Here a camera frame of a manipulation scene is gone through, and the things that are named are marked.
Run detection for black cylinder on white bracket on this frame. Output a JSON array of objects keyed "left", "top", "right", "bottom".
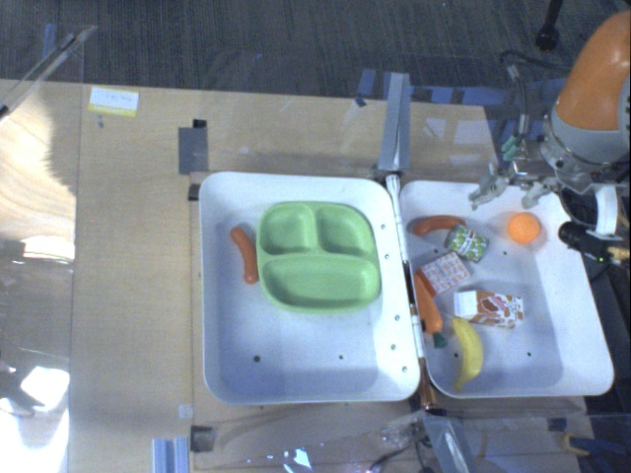
[{"left": 557, "top": 184, "right": 623, "bottom": 261}]

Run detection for orange ball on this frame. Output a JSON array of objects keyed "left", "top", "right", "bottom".
[{"left": 507, "top": 211, "right": 542, "bottom": 245}]

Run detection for orange toy sausage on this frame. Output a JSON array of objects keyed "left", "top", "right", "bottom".
[
  {"left": 229, "top": 225, "right": 260, "bottom": 286},
  {"left": 411, "top": 214, "right": 467, "bottom": 238}
]

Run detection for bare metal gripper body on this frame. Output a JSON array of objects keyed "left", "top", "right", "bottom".
[{"left": 508, "top": 141, "right": 623, "bottom": 196}]

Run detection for white plastic tray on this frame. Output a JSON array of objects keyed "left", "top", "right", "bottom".
[
  {"left": 197, "top": 170, "right": 422, "bottom": 407},
  {"left": 397, "top": 179, "right": 616, "bottom": 400}
]

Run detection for green divided plate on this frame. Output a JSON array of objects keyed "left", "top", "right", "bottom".
[{"left": 255, "top": 200, "right": 384, "bottom": 315}]

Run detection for orange and white patterned carton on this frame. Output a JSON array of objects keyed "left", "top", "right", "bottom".
[{"left": 418, "top": 250, "right": 472, "bottom": 297}]

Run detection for yellow banana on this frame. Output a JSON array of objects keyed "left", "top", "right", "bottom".
[{"left": 451, "top": 316, "right": 485, "bottom": 393}]

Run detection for white and brown carton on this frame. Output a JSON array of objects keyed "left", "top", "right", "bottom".
[{"left": 453, "top": 289, "right": 526, "bottom": 330}]

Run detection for small green can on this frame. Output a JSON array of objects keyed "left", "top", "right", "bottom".
[{"left": 444, "top": 223, "right": 491, "bottom": 264}]

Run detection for orange toy carrot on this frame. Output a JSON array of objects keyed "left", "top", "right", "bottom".
[{"left": 412, "top": 269, "right": 450, "bottom": 350}]

